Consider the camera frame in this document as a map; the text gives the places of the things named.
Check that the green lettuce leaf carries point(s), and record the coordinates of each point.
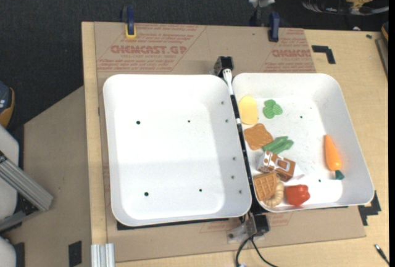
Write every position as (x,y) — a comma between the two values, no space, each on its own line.
(272,109)

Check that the brown cardboard board red print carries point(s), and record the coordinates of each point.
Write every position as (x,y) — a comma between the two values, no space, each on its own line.
(154,50)

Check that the yellow potato chip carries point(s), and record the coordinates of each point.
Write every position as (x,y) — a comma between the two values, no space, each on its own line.
(248,110)

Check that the thin black and white rod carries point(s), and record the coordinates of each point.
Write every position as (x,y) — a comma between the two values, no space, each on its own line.
(238,119)

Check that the white plastic tray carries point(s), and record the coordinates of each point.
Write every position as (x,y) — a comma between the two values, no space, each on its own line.
(308,130)
(172,151)

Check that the brown toast slice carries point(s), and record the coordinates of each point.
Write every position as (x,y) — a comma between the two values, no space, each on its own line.
(256,136)

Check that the green beans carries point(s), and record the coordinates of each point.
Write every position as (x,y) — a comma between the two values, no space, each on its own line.
(279,144)

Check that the brown and white carton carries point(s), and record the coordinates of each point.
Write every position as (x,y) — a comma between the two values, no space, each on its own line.
(279,165)

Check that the orange carrot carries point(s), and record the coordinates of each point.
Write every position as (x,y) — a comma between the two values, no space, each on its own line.
(332,154)

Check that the brown waffle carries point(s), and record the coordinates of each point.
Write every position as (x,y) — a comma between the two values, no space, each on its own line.
(264,185)

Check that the beige croissant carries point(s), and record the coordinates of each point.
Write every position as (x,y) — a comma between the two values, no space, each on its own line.
(277,196)

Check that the red bell pepper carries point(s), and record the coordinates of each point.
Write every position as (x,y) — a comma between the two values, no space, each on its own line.
(297,195)

